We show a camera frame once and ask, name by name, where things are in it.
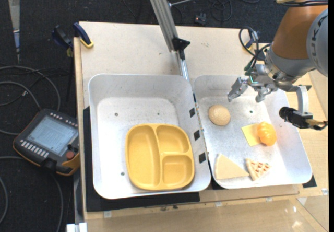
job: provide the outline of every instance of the black bracket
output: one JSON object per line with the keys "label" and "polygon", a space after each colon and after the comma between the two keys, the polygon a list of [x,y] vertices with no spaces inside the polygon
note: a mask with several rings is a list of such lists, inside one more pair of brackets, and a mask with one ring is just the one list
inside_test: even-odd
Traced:
{"label": "black bracket", "polygon": [[185,55],[184,55],[183,50],[190,44],[190,42],[175,37],[175,38],[172,39],[172,43],[173,43],[173,46],[174,46],[175,51],[179,51],[180,58],[181,58],[182,60],[185,60],[186,57],[185,57]]}

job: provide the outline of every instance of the triangular bread slice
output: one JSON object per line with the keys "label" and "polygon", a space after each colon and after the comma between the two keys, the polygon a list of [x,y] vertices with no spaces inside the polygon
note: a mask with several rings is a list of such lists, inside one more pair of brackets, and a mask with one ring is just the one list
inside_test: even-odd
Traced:
{"label": "triangular bread slice", "polygon": [[217,180],[249,176],[249,173],[224,155],[219,154],[214,165],[214,176]]}
{"label": "triangular bread slice", "polygon": [[267,163],[260,163],[250,158],[246,158],[246,166],[253,181],[260,178],[271,168]]}

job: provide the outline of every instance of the button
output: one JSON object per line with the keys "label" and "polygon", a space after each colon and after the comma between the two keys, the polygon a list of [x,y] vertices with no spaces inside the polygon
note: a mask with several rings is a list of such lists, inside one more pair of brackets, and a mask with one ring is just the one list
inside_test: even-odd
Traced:
{"label": "button", "polygon": [[74,154],[73,151],[68,151],[68,152],[66,153],[66,158],[67,158],[67,160],[71,160],[71,159],[73,159],[74,156],[75,156],[75,154]]}

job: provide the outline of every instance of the yellow divided plate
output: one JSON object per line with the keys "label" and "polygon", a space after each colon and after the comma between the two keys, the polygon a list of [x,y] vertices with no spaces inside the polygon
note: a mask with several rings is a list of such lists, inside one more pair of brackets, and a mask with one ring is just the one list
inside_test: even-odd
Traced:
{"label": "yellow divided plate", "polygon": [[194,177],[192,146],[175,125],[133,126],[126,135],[125,155],[130,180],[141,189],[180,189]]}

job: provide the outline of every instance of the yellow square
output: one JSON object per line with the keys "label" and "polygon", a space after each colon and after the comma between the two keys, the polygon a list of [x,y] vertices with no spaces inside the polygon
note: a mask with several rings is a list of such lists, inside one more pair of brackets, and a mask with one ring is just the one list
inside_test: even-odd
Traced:
{"label": "yellow square", "polygon": [[251,125],[247,125],[244,127],[241,127],[241,130],[243,131],[247,142],[250,146],[255,146],[261,143],[260,137],[257,135],[257,126],[258,123],[254,123]]}

